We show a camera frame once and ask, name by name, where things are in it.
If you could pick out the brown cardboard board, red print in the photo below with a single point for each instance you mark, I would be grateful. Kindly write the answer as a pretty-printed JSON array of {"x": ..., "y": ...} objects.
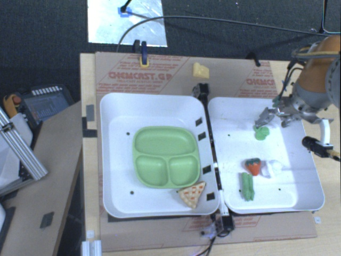
[{"x": 165, "y": 71}]

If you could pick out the toy pizza slice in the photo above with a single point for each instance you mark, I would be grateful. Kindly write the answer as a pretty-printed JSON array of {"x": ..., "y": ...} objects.
[{"x": 192, "y": 195}]

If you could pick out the green divided plate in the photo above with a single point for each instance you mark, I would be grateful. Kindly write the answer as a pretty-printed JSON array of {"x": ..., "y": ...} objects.
[{"x": 165, "y": 156}]

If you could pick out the black cylinder on white bracket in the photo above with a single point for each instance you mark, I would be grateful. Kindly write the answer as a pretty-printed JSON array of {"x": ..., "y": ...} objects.
[{"x": 315, "y": 144}]

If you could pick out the white plastic tray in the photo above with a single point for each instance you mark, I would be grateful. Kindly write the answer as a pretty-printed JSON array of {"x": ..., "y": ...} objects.
[
  {"x": 282, "y": 148},
  {"x": 120, "y": 153}
]

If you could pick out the green broccoli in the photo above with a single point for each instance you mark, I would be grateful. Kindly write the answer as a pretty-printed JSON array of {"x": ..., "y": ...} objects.
[{"x": 261, "y": 133}]

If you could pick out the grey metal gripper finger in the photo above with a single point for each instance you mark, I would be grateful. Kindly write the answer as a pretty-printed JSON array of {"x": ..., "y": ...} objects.
[
  {"x": 266, "y": 117},
  {"x": 289, "y": 120}
]

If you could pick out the white crumpled lump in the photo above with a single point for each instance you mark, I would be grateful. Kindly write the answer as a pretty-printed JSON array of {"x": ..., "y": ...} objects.
[{"x": 273, "y": 168}]

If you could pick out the yellow cheese wedge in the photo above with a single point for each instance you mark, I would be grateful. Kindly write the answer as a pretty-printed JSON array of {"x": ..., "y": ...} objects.
[{"x": 201, "y": 70}]

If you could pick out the green bean pods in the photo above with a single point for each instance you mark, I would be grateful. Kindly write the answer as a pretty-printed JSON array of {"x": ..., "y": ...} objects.
[{"x": 247, "y": 187}]

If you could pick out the thin black and white rod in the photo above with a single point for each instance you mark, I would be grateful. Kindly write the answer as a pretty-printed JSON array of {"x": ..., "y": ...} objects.
[{"x": 213, "y": 148}]

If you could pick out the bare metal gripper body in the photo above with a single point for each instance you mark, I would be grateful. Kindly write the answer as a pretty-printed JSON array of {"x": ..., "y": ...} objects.
[{"x": 294, "y": 110}]

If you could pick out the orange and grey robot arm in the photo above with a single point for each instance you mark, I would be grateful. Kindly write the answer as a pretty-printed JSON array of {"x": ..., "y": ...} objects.
[{"x": 317, "y": 71}]

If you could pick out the red strawberry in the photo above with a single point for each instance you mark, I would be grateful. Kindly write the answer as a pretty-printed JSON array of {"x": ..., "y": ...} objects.
[{"x": 253, "y": 166}]

